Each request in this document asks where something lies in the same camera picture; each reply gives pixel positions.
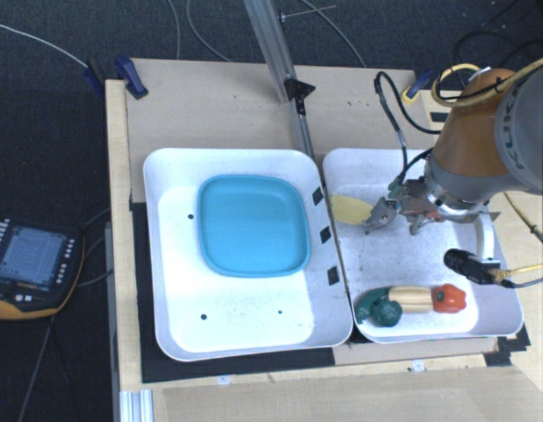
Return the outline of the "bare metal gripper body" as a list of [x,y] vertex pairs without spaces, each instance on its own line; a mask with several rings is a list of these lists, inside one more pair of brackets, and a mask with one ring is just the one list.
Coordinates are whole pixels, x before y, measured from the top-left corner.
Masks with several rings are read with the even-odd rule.
[[411,226],[434,222],[470,223],[489,210],[482,203],[471,203],[452,196],[427,178],[407,179],[397,197],[397,212]]

